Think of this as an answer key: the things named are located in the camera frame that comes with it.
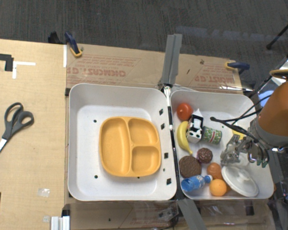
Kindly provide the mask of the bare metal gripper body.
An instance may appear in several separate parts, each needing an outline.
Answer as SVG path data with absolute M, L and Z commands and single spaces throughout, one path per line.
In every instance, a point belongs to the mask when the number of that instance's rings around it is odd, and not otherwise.
M 254 143 L 248 136 L 241 138 L 240 135 L 234 134 L 226 145 L 226 151 L 247 154 L 247 160 L 250 163 L 256 163 L 260 167 L 266 167 L 269 164 L 267 151 L 258 143 Z

